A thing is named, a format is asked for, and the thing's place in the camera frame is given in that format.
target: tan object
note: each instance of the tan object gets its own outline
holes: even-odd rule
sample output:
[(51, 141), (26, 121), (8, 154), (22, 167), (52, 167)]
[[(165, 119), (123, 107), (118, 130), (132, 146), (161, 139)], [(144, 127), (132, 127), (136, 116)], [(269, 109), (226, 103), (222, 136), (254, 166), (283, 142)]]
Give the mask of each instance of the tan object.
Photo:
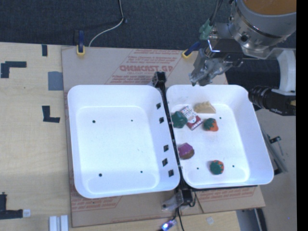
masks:
[(209, 101), (196, 104), (194, 109), (196, 113), (209, 113), (209, 114), (216, 114), (216, 109)]

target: green object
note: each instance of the green object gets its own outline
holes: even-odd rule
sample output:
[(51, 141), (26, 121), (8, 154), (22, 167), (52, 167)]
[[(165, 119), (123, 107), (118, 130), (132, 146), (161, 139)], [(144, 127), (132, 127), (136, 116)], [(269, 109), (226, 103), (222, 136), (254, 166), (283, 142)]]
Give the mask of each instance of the green object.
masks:
[(182, 112), (176, 111), (172, 116), (171, 120), (174, 128), (182, 128), (188, 122), (187, 118), (183, 115)]
[(210, 170), (214, 175), (220, 175), (222, 174), (223, 170), (224, 170), (224, 165), (223, 162), (219, 161), (219, 160), (214, 160), (211, 162), (210, 164)]
[(214, 118), (209, 118), (203, 122), (203, 128), (206, 131), (217, 131), (218, 126)]
[(200, 40), (208, 40), (208, 36), (212, 30), (213, 26), (210, 26), (210, 19), (208, 19), (199, 29)]

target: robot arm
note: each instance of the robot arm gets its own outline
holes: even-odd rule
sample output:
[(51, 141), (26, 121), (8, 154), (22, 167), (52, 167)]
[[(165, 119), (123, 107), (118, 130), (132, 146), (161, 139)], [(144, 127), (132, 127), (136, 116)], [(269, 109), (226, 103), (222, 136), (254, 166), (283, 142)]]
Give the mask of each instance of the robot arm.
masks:
[(283, 116), (295, 115), (295, 49), (277, 48), (296, 30), (296, 0), (234, 0), (229, 22), (215, 23), (222, 0), (217, 0), (211, 18), (200, 28), (200, 49), (189, 74), (192, 85), (205, 86), (245, 59), (277, 59), (281, 69), (278, 90), (255, 87), (252, 103)]

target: metal bracket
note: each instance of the metal bracket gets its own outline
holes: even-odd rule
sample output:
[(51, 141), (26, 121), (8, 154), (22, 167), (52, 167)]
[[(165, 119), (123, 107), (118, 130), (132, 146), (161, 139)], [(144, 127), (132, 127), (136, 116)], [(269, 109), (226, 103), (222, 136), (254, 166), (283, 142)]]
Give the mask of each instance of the metal bracket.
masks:
[(280, 136), (277, 136), (277, 137), (275, 137), (275, 138), (269, 139), (269, 141), (270, 141), (271, 144), (273, 144), (273, 143), (275, 143), (275, 142), (278, 142), (278, 141), (280, 141), (280, 140), (281, 140)]
[(279, 173), (285, 173), (288, 172), (288, 169), (285, 165), (285, 163), (283, 162), (283, 160), (281, 159), (281, 157), (279, 156), (279, 154), (276, 152), (275, 148), (271, 145), (272, 142), (270, 142), (270, 137), (269, 135), (264, 131), (264, 129), (261, 127), (261, 131), (262, 131), (262, 135), (263, 135), (263, 139), (265, 142), (265, 145), (268, 149), (268, 151), (271, 153), (271, 155), (274, 158), (274, 162), (278, 167), (278, 170), (275, 172), (275, 175), (279, 174)]
[(179, 190), (172, 198), (162, 203), (162, 210), (173, 211), (184, 203), (182, 191)]

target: dark floor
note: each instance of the dark floor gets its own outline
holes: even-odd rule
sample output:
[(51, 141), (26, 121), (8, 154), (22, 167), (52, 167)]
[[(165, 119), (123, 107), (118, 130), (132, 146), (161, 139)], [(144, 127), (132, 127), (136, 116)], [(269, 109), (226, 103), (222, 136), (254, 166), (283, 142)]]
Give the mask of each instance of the dark floor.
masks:
[[(121, 0), (127, 23), (98, 37), (91, 46), (184, 50), (198, 40), (199, 27), (212, 14), (216, 0)], [(227, 22), (224, 0), (218, 22)], [(0, 0), (0, 41), (73, 45), (76, 30), (85, 44), (121, 19), (117, 0)], [(283, 47), (296, 47), (296, 34)], [(230, 84), (247, 89), (277, 87), (275, 61), (246, 61), (226, 73)]]

